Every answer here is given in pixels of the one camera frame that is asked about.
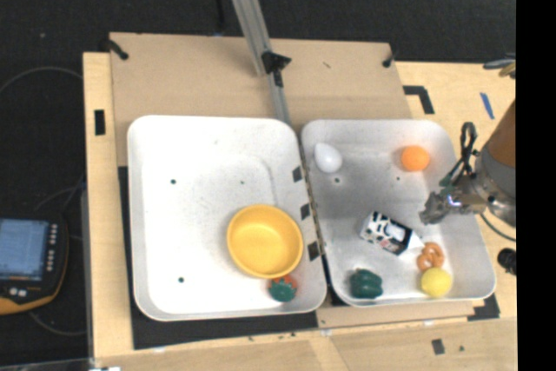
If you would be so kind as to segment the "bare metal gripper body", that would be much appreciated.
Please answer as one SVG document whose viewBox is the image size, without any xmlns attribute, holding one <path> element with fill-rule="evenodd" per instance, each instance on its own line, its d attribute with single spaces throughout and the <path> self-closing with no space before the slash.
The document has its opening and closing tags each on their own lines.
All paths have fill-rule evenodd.
<svg viewBox="0 0 556 371">
<path fill-rule="evenodd" d="M 492 215 L 510 227 L 516 226 L 516 201 L 503 189 L 486 179 L 462 179 L 449 194 L 451 203 L 458 203 L 465 211 Z"/>
</svg>

